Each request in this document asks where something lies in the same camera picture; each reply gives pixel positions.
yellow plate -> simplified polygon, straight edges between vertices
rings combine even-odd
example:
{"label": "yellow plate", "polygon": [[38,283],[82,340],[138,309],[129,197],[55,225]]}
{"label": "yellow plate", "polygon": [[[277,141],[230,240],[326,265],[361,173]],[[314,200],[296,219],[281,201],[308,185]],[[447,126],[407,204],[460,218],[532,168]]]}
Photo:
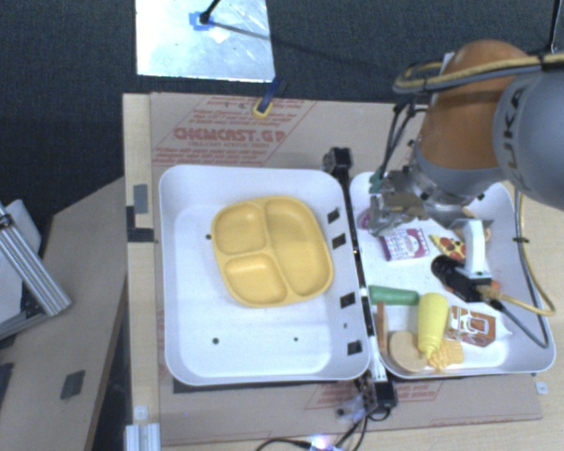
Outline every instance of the yellow plate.
{"label": "yellow plate", "polygon": [[213,249],[230,294],[252,307],[298,303],[322,294],[334,270],[311,209],[288,196],[246,200],[211,223]]}

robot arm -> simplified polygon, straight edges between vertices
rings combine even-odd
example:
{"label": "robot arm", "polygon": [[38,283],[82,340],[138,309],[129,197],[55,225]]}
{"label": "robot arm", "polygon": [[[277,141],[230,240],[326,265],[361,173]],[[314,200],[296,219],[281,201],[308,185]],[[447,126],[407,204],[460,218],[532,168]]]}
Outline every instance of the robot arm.
{"label": "robot arm", "polygon": [[[412,86],[408,72],[400,91],[443,92],[431,98],[410,164],[373,182],[370,232],[415,217],[451,228],[466,217],[464,206],[504,179],[564,210],[564,55],[547,57],[558,68],[529,65],[537,57],[480,40],[460,49],[439,78]],[[472,69],[486,78],[473,78]]]}

blue tape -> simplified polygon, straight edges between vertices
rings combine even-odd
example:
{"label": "blue tape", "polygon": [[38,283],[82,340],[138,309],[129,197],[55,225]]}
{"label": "blue tape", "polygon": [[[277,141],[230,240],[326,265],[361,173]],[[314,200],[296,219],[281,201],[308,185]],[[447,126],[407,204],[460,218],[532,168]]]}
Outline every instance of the blue tape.
{"label": "blue tape", "polygon": [[205,24],[200,22],[200,11],[194,11],[188,14],[188,20],[190,25],[197,31],[197,32],[204,32],[206,30],[211,30],[215,26],[215,20],[213,17],[209,17],[209,21]]}
{"label": "blue tape", "polygon": [[265,91],[265,95],[263,96],[263,100],[261,101],[261,103],[257,107],[258,112],[263,114],[266,111],[267,106],[270,104],[270,102],[274,98],[275,92],[277,91],[277,89],[280,87],[281,84],[282,84],[282,79],[280,77],[274,77],[274,79],[270,83],[270,86],[268,86],[267,90]]}

green cylinder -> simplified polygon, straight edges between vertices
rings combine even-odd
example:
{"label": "green cylinder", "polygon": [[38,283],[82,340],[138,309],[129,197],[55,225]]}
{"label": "green cylinder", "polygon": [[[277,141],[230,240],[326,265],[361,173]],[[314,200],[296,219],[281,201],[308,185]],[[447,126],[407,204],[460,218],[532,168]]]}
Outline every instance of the green cylinder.
{"label": "green cylinder", "polygon": [[385,288],[383,286],[368,286],[369,300],[373,303],[386,305],[416,305],[419,295],[415,290]]}

black carpet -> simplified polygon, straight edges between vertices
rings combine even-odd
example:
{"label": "black carpet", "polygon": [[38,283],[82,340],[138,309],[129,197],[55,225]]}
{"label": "black carpet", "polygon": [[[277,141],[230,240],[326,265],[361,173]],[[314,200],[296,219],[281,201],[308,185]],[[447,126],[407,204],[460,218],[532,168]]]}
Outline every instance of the black carpet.
{"label": "black carpet", "polygon": [[[392,101],[409,63],[481,38],[530,51],[554,0],[266,0],[285,97]],[[258,95],[264,85],[135,74],[134,0],[0,0],[0,198],[40,227],[123,173],[121,95]],[[556,43],[564,49],[564,0]]]}

